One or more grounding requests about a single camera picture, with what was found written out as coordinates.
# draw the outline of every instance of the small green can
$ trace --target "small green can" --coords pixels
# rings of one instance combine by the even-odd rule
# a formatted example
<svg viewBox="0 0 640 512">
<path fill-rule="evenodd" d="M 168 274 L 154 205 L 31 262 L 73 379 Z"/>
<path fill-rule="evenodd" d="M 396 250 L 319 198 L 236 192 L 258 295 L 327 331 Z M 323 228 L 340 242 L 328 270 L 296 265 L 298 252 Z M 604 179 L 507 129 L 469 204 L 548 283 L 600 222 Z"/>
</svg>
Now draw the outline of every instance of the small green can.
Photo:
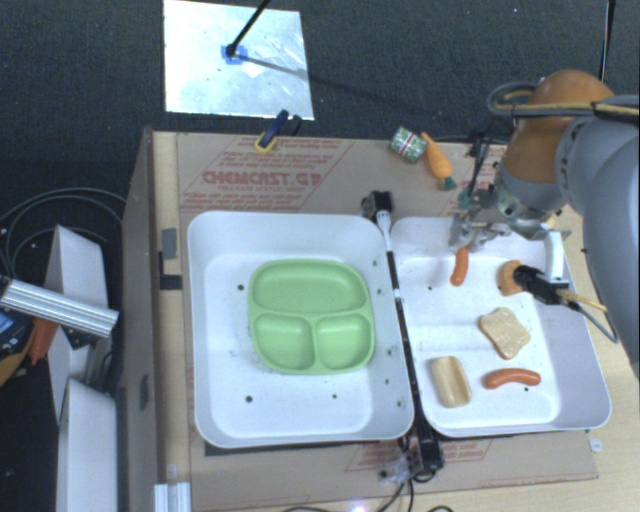
<svg viewBox="0 0 640 512">
<path fill-rule="evenodd" d="M 389 149 L 415 164 L 427 149 L 427 142 L 418 134 L 401 126 L 391 139 Z"/>
</svg>

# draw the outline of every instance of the white tray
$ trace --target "white tray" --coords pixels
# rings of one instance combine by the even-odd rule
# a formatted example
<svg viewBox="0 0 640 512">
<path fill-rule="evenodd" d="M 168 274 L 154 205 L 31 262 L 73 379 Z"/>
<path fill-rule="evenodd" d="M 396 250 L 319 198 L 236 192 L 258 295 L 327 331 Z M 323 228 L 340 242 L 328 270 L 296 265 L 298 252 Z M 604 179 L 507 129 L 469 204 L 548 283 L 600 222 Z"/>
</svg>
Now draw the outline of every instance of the white tray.
<svg viewBox="0 0 640 512">
<path fill-rule="evenodd" d="M 207 212 L 188 229 L 195 419 L 223 448 L 401 437 L 413 423 L 383 239 L 355 216 Z M 249 331 L 247 290 L 267 261 L 319 258 L 357 270 L 368 286 L 375 351 L 335 375 L 269 369 Z"/>
<path fill-rule="evenodd" d="M 429 423 L 447 436 L 485 436 L 595 428 L 604 424 L 611 402 L 585 319 L 561 306 L 545 306 L 530 294 L 503 297 L 497 273 L 518 259 L 545 268 L 542 242 L 518 235 L 498 237 L 470 257 L 459 288 L 449 284 L 454 256 L 447 247 L 451 219 L 404 218 L 392 230 L 392 242 L 422 406 Z M 571 280 L 565 263 L 564 278 Z M 502 359 L 480 332 L 480 316 L 510 308 L 531 334 L 519 354 Z M 472 399 L 444 407 L 431 379 L 430 361 L 455 356 L 462 363 Z M 488 390 L 482 377 L 499 368 L 538 372 L 540 385 L 507 384 Z"/>
</svg>

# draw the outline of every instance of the metal bar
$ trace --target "metal bar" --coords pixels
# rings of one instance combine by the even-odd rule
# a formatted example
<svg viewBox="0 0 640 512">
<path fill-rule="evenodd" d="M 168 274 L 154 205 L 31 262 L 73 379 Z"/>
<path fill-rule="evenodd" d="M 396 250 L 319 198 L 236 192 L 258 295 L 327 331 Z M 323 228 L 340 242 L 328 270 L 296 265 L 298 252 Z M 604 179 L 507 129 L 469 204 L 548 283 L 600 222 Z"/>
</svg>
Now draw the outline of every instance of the metal bar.
<svg viewBox="0 0 640 512">
<path fill-rule="evenodd" d="M 431 475 L 435 475 L 435 473 L 443 467 L 444 462 L 442 452 L 440 450 L 440 443 L 424 415 L 422 400 L 420 398 L 420 389 L 418 387 L 418 378 L 413 364 L 413 352 L 411 350 L 411 341 L 409 340 L 409 331 L 407 329 L 404 307 L 402 305 L 398 270 L 396 267 L 390 236 L 393 198 L 389 192 L 372 192 L 368 197 L 363 199 L 360 206 L 362 208 L 363 215 L 377 224 L 384 238 L 385 248 L 387 251 L 387 263 L 391 274 L 391 285 L 393 287 L 393 294 L 396 303 L 398 324 L 400 326 L 400 333 L 402 336 L 402 348 L 413 399 L 415 429 L 418 437 L 420 458 L 422 459 L 423 470 L 425 472 L 430 472 Z"/>
<path fill-rule="evenodd" d="M 262 0 L 262 3 L 256 9 L 256 12 L 253 13 L 253 16 L 251 16 L 251 18 L 249 19 L 247 24 L 244 26 L 244 28 L 240 31 L 240 33 L 238 34 L 238 37 L 235 38 L 233 43 L 231 43 L 230 45 L 227 45 L 227 47 L 225 48 L 224 53 L 226 54 L 227 57 L 232 58 L 236 54 L 236 51 L 238 50 L 238 45 L 240 44 L 244 36 L 247 35 L 247 32 L 249 32 L 253 24 L 258 20 L 258 18 L 262 14 L 262 11 L 264 11 L 267 8 L 270 2 L 271 0 Z"/>
<path fill-rule="evenodd" d="M 600 71 L 598 76 L 601 82 L 607 74 L 607 57 L 609 56 L 609 42 L 611 41 L 611 30 L 613 29 L 613 14 L 616 10 L 616 0 L 608 0 L 604 17 L 604 40 L 602 41 L 602 57 L 600 58 Z"/>
<path fill-rule="evenodd" d="M 110 336 L 118 320 L 117 311 L 70 299 L 16 279 L 4 278 L 0 292 L 0 306 L 100 338 Z"/>
</svg>

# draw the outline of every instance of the green plate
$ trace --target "green plate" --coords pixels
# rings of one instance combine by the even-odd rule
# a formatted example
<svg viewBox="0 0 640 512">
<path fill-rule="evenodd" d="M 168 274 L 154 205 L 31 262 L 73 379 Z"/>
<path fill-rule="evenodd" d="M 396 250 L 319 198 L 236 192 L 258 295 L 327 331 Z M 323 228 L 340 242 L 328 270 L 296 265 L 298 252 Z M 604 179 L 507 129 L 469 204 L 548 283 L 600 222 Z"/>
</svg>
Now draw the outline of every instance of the green plate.
<svg viewBox="0 0 640 512">
<path fill-rule="evenodd" d="M 344 263 L 265 263 L 249 283 L 249 323 L 262 361 L 283 373 L 348 372 L 367 364 L 373 354 L 367 285 Z"/>
</svg>

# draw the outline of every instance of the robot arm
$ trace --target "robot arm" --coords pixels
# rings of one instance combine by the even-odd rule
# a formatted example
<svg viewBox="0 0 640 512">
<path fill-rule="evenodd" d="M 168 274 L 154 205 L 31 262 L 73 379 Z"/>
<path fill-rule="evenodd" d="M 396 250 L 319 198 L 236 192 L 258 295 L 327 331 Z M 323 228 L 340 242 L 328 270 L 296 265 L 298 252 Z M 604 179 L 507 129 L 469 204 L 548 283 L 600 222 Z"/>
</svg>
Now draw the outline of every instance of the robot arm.
<svg viewBox="0 0 640 512">
<path fill-rule="evenodd" d="M 545 222 L 568 202 L 583 217 L 591 278 L 638 376 L 638 97 L 614 98 L 591 75 L 567 70 L 541 82 L 528 104 L 576 101 L 632 107 L 635 119 L 551 113 L 520 120 L 493 186 L 476 191 L 454 221 L 450 247 L 473 252 L 515 231 L 553 248 Z M 547 267 L 551 280 L 553 261 Z"/>
</svg>

